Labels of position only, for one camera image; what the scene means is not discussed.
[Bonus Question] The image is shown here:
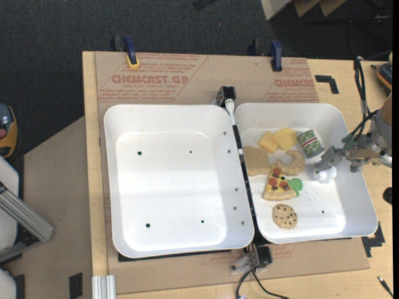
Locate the tan bread slice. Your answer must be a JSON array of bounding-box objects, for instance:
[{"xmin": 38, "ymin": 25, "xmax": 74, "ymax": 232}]
[{"xmin": 243, "ymin": 145, "xmax": 272, "ymax": 178}]

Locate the white round object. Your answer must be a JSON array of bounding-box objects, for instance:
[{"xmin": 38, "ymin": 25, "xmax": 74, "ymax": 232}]
[{"xmin": 308, "ymin": 164, "xmax": 339, "ymax": 184}]

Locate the yellow cheese block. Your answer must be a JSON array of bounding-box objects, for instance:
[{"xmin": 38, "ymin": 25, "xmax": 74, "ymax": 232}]
[{"xmin": 258, "ymin": 131, "xmax": 279, "ymax": 154}]

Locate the yellow cheese wedge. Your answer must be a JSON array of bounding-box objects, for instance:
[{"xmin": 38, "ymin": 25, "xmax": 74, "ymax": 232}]
[{"xmin": 273, "ymin": 127, "xmax": 298, "ymax": 151}]

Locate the green and white can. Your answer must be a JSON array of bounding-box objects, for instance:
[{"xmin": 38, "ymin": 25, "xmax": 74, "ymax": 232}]
[{"xmin": 296, "ymin": 129, "xmax": 325, "ymax": 159}]

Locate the white plastic tray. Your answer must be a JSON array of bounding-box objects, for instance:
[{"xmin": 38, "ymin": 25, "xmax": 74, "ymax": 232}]
[
  {"xmin": 103, "ymin": 103, "xmax": 255, "ymax": 259},
  {"xmin": 233, "ymin": 102, "xmax": 379, "ymax": 245}
]

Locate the chocolate chip biscuit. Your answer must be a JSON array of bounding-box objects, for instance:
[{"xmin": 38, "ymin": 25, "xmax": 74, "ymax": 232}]
[{"xmin": 271, "ymin": 203, "xmax": 299, "ymax": 230}]

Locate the green toy vegetable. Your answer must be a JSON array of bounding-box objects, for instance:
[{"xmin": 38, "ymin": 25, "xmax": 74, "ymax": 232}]
[{"xmin": 286, "ymin": 178, "xmax": 304, "ymax": 197}]

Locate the thin black and white rod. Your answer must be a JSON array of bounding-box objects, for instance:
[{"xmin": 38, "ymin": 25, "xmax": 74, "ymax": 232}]
[{"xmin": 224, "ymin": 98, "xmax": 260, "ymax": 246}]

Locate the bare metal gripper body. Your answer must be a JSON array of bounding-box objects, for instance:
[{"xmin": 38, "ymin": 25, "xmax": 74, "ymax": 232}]
[{"xmin": 342, "ymin": 131, "xmax": 393, "ymax": 172}]

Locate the tan croissant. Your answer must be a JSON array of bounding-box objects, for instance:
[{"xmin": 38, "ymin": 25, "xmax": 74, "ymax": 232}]
[{"xmin": 275, "ymin": 149, "xmax": 306, "ymax": 177}]

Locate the brown cardboard board, red print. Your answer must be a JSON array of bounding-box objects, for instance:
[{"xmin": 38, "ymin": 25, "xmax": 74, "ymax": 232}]
[{"xmin": 94, "ymin": 50, "xmax": 372, "ymax": 295}]

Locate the pizza slice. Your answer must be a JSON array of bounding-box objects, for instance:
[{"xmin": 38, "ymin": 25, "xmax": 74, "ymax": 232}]
[{"xmin": 262, "ymin": 163, "xmax": 299, "ymax": 202}]

